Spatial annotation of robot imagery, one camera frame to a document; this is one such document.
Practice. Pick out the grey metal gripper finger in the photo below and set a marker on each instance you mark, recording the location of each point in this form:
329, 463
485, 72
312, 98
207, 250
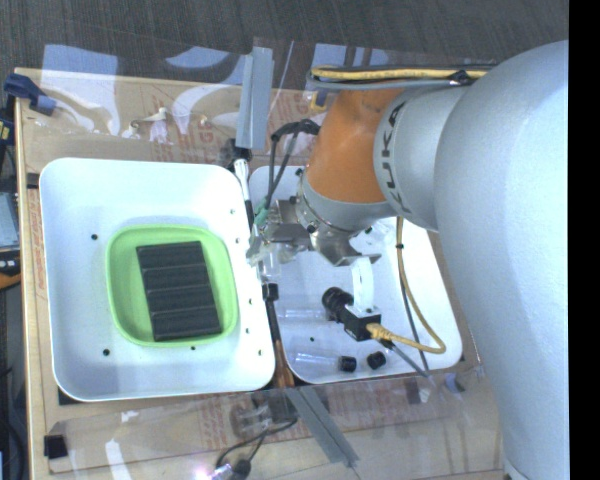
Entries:
255, 252
281, 252

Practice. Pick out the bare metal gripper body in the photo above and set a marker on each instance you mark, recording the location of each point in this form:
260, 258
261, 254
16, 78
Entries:
287, 225

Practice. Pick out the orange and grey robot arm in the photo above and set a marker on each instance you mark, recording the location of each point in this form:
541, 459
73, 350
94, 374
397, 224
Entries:
500, 208

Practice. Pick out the clear plastic bottle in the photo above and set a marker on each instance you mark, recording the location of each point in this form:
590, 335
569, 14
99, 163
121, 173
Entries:
270, 270
320, 361

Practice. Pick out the white plastic tray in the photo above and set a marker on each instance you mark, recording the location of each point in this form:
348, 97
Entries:
310, 280
80, 268

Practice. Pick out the black ribbed block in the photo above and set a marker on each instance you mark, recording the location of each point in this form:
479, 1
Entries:
180, 290

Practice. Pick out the green plate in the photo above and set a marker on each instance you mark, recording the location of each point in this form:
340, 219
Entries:
122, 288

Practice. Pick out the black bottle cap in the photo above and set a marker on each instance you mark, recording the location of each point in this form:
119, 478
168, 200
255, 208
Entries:
376, 360

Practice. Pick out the brown cardboard board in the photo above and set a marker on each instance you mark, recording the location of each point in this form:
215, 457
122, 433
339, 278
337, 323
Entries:
32, 293

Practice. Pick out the black cylinder on white bracket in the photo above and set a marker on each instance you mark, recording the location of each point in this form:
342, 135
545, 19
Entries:
357, 313

